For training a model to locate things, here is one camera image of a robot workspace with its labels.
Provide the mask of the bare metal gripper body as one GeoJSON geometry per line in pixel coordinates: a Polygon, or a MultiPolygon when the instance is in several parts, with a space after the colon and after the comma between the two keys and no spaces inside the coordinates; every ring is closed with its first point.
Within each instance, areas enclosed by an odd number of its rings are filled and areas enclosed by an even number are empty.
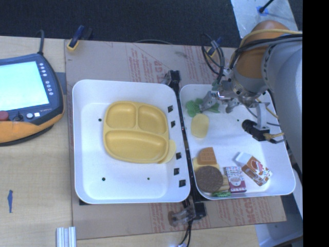
{"type": "Polygon", "coordinates": [[[247,107],[252,105],[260,96],[260,93],[252,92],[238,82],[221,82],[219,92],[224,99],[237,99],[239,103],[247,107]]]}

